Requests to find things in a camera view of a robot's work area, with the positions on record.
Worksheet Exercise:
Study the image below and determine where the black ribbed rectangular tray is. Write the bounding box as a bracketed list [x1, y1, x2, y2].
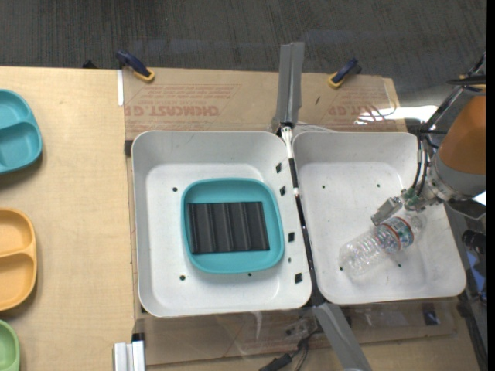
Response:
[186, 200, 271, 255]

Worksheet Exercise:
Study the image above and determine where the green divided plate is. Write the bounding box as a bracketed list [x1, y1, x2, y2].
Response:
[0, 318, 21, 371]

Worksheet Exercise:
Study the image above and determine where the orange divided plate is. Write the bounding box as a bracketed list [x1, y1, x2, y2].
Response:
[0, 207, 39, 312]

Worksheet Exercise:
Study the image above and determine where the brown cardboard board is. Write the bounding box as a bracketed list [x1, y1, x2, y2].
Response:
[122, 66, 460, 366]

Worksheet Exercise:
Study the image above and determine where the clear plastic bottle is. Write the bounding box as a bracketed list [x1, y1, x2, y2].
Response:
[339, 212, 427, 280]

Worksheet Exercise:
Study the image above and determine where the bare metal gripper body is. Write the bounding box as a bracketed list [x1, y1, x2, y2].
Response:
[399, 182, 450, 213]

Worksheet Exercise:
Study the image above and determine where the white plastic tray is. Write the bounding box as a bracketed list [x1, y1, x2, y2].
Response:
[131, 130, 313, 318]
[291, 131, 467, 306]

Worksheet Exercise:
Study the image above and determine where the blue divided plate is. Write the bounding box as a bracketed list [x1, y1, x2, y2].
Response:
[0, 88, 43, 175]

